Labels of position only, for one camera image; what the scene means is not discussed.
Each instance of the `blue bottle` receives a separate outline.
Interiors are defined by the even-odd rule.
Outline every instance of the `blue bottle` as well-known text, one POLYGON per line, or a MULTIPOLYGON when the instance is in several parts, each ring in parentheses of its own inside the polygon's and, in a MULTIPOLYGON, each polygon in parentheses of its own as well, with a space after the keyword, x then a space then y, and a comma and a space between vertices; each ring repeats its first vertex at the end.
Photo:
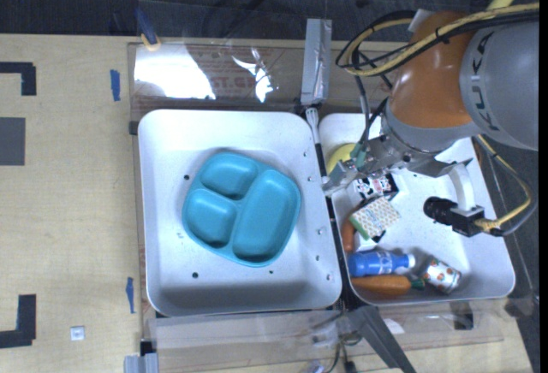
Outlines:
POLYGON ((347 258, 348 272, 352 277, 390 274, 399 267, 412 268, 414 263, 412 254, 380 251, 356 252, 347 258))

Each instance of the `gray square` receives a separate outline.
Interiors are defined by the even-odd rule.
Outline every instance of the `gray square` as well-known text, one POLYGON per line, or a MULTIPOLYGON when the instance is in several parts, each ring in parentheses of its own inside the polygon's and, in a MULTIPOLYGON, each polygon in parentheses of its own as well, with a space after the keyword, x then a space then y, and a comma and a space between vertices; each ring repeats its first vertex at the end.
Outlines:
POLYGON ((25 164, 25 118, 0 117, 0 166, 25 164))

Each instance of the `soda can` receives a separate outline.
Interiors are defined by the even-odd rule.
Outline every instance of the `soda can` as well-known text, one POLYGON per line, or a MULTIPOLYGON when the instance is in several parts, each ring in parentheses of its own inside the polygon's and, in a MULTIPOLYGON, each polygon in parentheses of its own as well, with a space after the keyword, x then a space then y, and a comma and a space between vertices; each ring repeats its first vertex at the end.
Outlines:
POLYGON ((460 271, 434 257, 428 260, 426 269, 420 275, 420 278, 426 283, 433 285, 446 294, 451 293, 458 287, 461 277, 460 271))

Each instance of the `black corner marker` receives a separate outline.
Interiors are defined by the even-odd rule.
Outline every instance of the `black corner marker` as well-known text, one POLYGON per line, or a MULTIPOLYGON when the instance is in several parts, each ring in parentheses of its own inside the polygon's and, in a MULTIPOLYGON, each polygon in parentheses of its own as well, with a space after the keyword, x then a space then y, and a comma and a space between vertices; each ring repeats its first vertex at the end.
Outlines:
POLYGON ((31 62, 0 62, 0 74, 21 74, 21 95, 36 96, 36 67, 31 62))
POLYGON ((20 295, 15 330, 0 332, 0 349, 31 346, 36 339, 36 294, 20 295))

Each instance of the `orange vegetable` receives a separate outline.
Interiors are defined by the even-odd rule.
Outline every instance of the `orange vegetable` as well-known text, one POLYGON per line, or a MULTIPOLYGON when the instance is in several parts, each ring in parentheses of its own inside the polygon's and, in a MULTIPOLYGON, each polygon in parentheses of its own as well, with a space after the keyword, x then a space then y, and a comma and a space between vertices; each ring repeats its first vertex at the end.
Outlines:
POLYGON ((396 274, 352 277, 351 281, 354 287, 390 296, 404 295, 412 287, 416 289, 424 288, 422 280, 411 282, 405 275, 396 274))
POLYGON ((356 229, 350 220, 346 220, 341 227, 342 248, 345 252, 354 252, 354 234, 356 229))

